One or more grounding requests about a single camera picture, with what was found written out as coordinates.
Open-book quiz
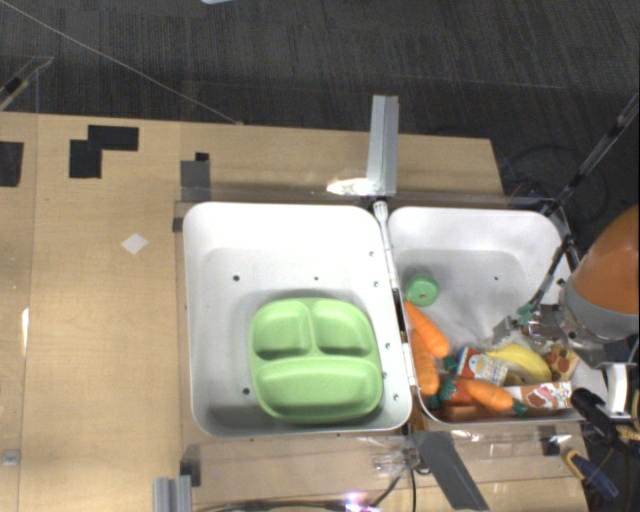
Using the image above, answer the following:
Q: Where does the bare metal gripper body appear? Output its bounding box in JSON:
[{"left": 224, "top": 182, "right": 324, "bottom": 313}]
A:
[{"left": 534, "top": 303, "right": 627, "bottom": 370}]

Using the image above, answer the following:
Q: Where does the pizza slice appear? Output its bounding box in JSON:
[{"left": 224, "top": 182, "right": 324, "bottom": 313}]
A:
[{"left": 542, "top": 344, "right": 581, "bottom": 384}]

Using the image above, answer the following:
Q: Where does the yellow banana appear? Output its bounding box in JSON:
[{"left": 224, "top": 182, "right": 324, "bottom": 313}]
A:
[{"left": 484, "top": 341, "right": 554, "bottom": 385}]

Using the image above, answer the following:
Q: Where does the red and white carton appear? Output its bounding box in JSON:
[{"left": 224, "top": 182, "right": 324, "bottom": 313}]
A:
[{"left": 443, "top": 345, "right": 510, "bottom": 387}]

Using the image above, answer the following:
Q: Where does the orange carrot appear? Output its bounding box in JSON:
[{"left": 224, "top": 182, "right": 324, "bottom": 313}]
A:
[
  {"left": 452, "top": 377, "right": 529, "bottom": 418},
  {"left": 409, "top": 329, "right": 444, "bottom": 411},
  {"left": 403, "top": 299, "right": 451, "bottom": 359}
]

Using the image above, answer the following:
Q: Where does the white plastic tray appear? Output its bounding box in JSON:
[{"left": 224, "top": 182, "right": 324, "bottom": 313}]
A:
[
  {"left": 181, "top": 201, "right": 414, "bottom": 439},
  {"left": 387, "top": 205, "right": 609, "bottom": 427}
]

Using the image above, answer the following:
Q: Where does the brown sausage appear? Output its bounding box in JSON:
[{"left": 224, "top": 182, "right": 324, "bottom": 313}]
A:
[{"left": 436, "top": 403, "right": 497, "bottom": 423}]

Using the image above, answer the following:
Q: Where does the green round can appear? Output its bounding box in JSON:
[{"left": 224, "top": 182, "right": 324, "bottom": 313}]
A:
[{"left": 404, "top": 273, "right": 442, "bottom": 308}]

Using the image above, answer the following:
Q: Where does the green divided plate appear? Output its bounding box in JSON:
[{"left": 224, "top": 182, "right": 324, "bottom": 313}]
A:
[{"left": 247, "top": 296, "right": 386, "bottom": 426}]

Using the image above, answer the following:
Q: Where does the black cylinder on white bracket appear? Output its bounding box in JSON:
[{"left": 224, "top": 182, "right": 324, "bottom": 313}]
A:
[{"left": 570, "top": 363, "right": 637, "bottom": 442}]

